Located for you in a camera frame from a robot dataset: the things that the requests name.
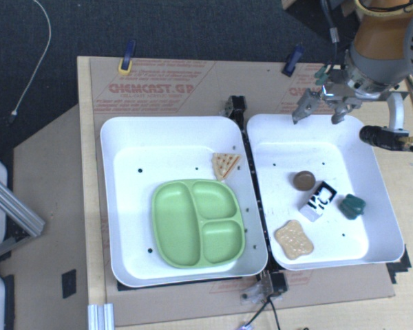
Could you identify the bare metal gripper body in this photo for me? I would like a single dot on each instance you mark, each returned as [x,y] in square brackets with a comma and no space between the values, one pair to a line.
[347,86]

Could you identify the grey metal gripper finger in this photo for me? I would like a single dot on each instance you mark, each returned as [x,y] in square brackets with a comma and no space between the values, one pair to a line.
[304,107]
[340,113]

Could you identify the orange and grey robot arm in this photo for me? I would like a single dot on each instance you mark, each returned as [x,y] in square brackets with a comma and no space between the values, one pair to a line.
[382,29]

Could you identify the white plastic tray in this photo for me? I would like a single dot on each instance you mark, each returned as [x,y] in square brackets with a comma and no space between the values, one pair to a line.
[134,156]
[330,150]

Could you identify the brown round biscuit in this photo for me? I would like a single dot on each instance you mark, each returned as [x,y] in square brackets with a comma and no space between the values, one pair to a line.
[304,180]

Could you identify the thin black rod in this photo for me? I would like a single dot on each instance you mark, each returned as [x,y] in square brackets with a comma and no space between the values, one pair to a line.
[253,181]

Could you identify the black and white carton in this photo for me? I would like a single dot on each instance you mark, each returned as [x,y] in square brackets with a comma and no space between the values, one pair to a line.
[318,201]

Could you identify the dark green broccoli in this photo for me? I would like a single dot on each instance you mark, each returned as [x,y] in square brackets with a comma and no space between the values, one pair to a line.
[352,206]

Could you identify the tan pizza slice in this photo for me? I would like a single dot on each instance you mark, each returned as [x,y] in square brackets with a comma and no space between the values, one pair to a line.
[223,165]

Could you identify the beige bread slice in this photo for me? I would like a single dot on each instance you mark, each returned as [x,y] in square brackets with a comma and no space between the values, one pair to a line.
[293,240]

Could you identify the brown cardboard board red print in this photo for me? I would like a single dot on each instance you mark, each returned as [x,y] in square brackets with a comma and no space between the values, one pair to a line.
[165,88]

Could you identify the green divided plate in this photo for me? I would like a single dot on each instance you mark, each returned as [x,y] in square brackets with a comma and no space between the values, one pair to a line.
[196,223]

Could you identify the black cylinder on white bracket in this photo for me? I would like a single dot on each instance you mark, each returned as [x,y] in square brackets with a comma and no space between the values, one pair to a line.
[387,129]

